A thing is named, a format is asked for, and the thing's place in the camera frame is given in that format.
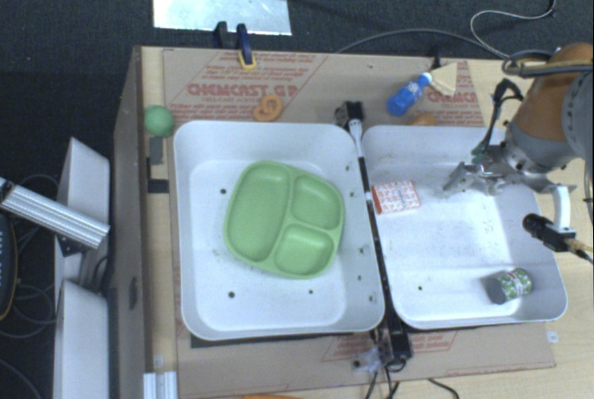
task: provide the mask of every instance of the white tray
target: white tray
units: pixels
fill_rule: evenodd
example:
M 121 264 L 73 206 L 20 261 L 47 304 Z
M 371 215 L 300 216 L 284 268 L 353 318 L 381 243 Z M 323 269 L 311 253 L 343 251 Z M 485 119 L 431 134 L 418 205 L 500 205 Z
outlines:
M 287 163 L 330 181 L 344 199 L 336 258 L 322 276 L 296 280 L 236 259 L 223 223 L 232 190 L 255 161 Z M 367 331 L 384 299 L 355 145 L 326 124 L 196 121 L 174 138 L 181 310 L 206 340 Z
M 484 128 L 376 126 L 364 136 L 372 185 L 412 180 L 418 209 L 376 215 L 396 312 L 414 328 L 457 328 L 554 320 L 567 295 L 554 254 L 522 228 L 539 213 L 534 193 L 506 186 L 446 199 L 441 187 L 484 136 Z M 495 132 L 493 142 L 501 140 Z M 484 281 L 523 267 L 533 292 L 493 304 Z

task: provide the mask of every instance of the green can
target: green can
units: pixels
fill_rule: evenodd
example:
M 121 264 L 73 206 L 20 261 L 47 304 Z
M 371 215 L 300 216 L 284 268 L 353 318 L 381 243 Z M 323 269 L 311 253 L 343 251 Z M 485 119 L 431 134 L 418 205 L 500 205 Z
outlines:
M 492 277 L 488 294 L 494 303 L 502 304 L 528 295 L 532 287 L 532 279 L 528 273 L 522 268 L 516 268 Z

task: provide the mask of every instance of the green ball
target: green ball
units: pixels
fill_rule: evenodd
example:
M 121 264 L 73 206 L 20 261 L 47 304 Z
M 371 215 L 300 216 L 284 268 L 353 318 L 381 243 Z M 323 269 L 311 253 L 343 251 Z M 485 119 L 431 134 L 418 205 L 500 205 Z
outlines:
M 155 136 L 169 136 L 175 127 L 174 115 L 164 106 L 148 106 L 145 109 L 145 128 Z

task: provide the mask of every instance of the green plate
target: green plate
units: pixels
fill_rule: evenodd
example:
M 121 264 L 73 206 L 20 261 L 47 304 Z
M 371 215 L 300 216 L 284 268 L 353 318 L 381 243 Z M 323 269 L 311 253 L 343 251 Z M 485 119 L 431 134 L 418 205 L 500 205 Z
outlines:
M 225 244 L 241 261 L 286 277 L 329 268 L 342 235 L 344 205 L 326 180 L 276 161 L 241 174 L 225 218 Z

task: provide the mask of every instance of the black floor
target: black floor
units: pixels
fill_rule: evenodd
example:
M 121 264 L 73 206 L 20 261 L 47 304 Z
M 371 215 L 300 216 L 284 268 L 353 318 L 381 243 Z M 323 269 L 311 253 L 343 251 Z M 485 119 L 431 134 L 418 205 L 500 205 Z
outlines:
M 494 8 L 537 15 L 549 0 L 289 0 L 293 36 L 252 38 L 256 49 L 331 52 L 355 40 L 405 28 L 435 28 L 470 35 L 471 16 Z M 19 181 L 30 174 L 58 176 L 68 141 L 75 136 L 109 156 L 111 133 L 133 45 L 208 46 L 204 32 L 156 30 L 151 0 L 0 0 L 0 176 Z M 558 0 L 554 17 L 518 21 L 486 16 L 478 32 L 504 52 L 553 49 L 592 42 L 592 0 Z M 492 58 L 444 36 L 395 36 L 357 51 Z M 51 186 L 32 185 L 51 194 Z M 20 259 L 25 284 L 52 282 L 51 237 L 34 239 Z M 22 301 L 29 315 L 44 317 L 38 296 Z M 14 315 L 0 330 L 34 331 Z M 0 360 L 25 373 L 43 397 L 51 396 L 51 326 L 26 340 L 0 337 Z M 0 365 L 0 398 L 34 397 Z

